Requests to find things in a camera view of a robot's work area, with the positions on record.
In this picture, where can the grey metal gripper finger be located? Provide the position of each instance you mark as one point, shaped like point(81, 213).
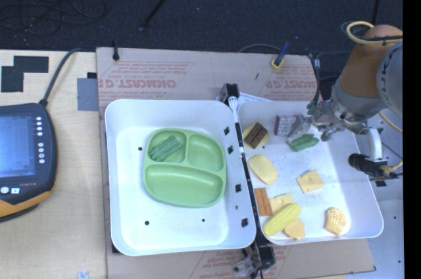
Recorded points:
point(301, 125)
point(328, 133)

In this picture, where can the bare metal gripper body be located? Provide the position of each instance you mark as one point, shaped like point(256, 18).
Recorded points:
point(338, 119)

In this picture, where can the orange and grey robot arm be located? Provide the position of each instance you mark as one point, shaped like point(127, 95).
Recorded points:
point(358, 73)

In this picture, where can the green toy beans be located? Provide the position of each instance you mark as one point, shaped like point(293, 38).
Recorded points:
point(164, 148)
point(304, 142)

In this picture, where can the colourful printed packet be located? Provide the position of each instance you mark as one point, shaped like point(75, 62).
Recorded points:
point(283, 125)

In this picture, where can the brown chocolate biscuit on bread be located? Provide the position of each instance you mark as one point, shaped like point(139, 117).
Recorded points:
point(255, 136)

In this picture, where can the white plastic tray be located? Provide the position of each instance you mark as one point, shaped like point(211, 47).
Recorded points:
point(184, 231)
point(348, 179)

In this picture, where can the yellow cheese slice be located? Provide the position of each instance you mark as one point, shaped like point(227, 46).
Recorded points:
point(279, 200)
point(310, 181)

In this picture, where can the yellow oval toy potato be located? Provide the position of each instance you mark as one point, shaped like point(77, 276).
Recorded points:
point(263, 169)

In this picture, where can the thin black and white rod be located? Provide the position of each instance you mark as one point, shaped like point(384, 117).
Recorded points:
point(237, 129)

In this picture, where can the orange cracker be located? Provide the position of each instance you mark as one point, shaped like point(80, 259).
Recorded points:
point(262, 200)

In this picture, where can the yellow toy fries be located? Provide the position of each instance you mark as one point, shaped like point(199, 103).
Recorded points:
point(335, 221)

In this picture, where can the yellow corn cob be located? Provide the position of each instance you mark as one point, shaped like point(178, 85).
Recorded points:
point(283, 219)

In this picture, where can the yellow orange toy chip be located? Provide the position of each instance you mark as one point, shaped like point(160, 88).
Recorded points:
point(295, 230)

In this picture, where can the brown cardboard board red print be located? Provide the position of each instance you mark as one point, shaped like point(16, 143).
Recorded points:
point(197, 77)

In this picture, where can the green divided plate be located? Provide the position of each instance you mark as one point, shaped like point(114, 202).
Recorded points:
point(184, 184)

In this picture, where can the black cylinder on white bracket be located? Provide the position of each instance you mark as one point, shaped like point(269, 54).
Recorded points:
point(363, 164)

